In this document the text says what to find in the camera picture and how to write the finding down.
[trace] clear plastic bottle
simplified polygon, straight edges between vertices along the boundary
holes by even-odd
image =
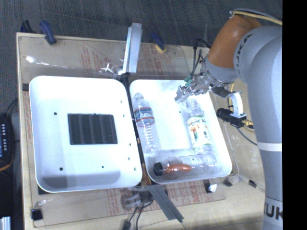
[[[198,154],[213,151],[213,143],[204,117],[204,112],[195,99],[188,98],[186,100],[186,105],[188,113],[187,125],[194,152]]]
[[[185,175],[213,174],[220,170],[216,156],[212,152],[205,154],[168,157],[163,162],[155,163],[153,172],[156,176],[171,179]]]
[[[132,99],[133,112],[142,150],[146,154],[155,154],[161,149],[153,111],[142,94],[137,93]]]

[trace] empty white tray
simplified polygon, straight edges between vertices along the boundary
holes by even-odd
[[[135,80],[130,85],[131,97],[140,92],[144,99],[150,103],[162,145],[162,150],[155,157],[144,155],[150,178],[156,183],[167,184],[227,176],[232,170],[232,163],[209,93],[189,98],[195,98],[205,113],[221,170],[214,174],[189,174],[176,179],[168,179],[154,174],[153,165],[156,162],[162,162],[171,156],[194,154],[186,124],[186,104],[185,102],[180,104],[175,102],[179,85],[185,85],[185,82],[182,80]]]
[[[42,189],[109,189],[141,181],[127,92],[119,81],[39,76],[29,92],[36,180]],[[113,115],[118,143],[71,145],[68,114]]]

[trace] dark floor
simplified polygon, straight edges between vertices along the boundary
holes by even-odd
[[[152,42],[150,34],[156,32],[166,44],[191,46],[195,38],[206,36],[211,44],[235,8],[283,18],[283,0],[0,0],[1,114],[17,98],[15,35],[25,20],[37,33],[41,31],[39,21],[47,20],[55,35],[114,40],[126,40],[132,21],[141,20],[143,42]],[[14,103],[8,114],[17,111]],[[18,220],[21,215],[18,163],[15,158],[17,170],[11,166],[1,173],[0,218]]]

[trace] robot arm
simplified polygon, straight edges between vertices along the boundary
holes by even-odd
[[[234,15],[221,29],[200,73],[179,86],[176,102],[208,90],[229,98],[224,87],[240,78],[248,100],[265,176],[263,230],[283,229],[282,191],[282,27],[261,26]]]

